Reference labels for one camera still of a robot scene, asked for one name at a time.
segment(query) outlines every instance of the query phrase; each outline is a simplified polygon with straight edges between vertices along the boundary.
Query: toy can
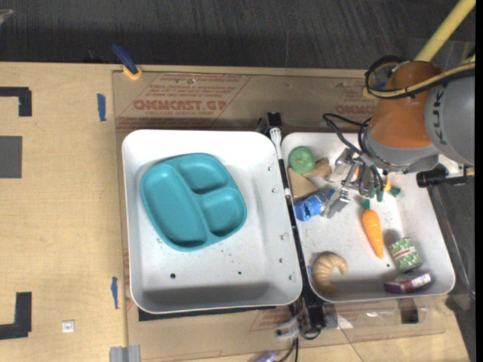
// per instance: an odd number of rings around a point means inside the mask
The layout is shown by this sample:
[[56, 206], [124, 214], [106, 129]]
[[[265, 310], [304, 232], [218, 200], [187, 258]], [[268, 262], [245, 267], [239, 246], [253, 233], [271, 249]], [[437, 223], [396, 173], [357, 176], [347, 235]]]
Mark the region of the toy can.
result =
[[411, 238], [402, 238], [389, 245], [392, 258], [398, 270], [407, 272], [422, 265], [420, 254]]

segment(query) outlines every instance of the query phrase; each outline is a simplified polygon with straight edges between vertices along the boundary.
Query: wooden table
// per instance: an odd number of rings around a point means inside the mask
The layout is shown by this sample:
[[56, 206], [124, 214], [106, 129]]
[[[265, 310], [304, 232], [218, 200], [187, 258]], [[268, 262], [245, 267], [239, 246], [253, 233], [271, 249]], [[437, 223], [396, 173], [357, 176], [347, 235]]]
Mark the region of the wooden table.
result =
[[[150, 71], [167, 69], [260, 72], [149, 66]], [[19, 116], [16, 97], [0, 97], [0, 136], [22, 136], [21, 179], [0, 178], [0, 324], [15, 322], [17, 293], [32, 294], [31, 331], [27, 337], [1, 340], [2, 360], [109, 360], [111, 347], [130, 343], [112, 106], [112, 72], [119, 70], [117, 65], [102, 64], [0, 63], [0, 86], [32, 91], [31, 117]], [[97, 94], [106, 97], [106, 121], [100, 121]], [[118, 281], [118, 308], [112, 278]], [[300, 360], [388, 360], [388, 355], [390, 360], [468, 360], [452, 311], [444, 305], [439, 308], [443, 333], [359, 342], [353, 347], [303, 348]], [[63, 321], [74, 321], [75, 331], [63, 332]], [[190, 353], [197, 357], [196, 338], [178, 341], [186, 343], [185, 357], [149, 360], [189, 359]]]

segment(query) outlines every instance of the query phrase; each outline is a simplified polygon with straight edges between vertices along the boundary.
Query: toy carrot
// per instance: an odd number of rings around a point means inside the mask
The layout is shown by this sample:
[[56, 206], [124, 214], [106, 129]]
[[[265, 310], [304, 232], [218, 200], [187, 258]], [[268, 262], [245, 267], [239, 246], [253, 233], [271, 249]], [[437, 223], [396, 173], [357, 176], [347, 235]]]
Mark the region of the toy carrot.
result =
[[368, 236], [374, 252], [377, 257], [382, 259], [384, 256], [383, 232], [380, 227], [379, 216], [370, 208], [370, 205], [368, 199], [361, 202], [361, 206], [364, 208], [362, 225], [364, 226], [365, 234]]

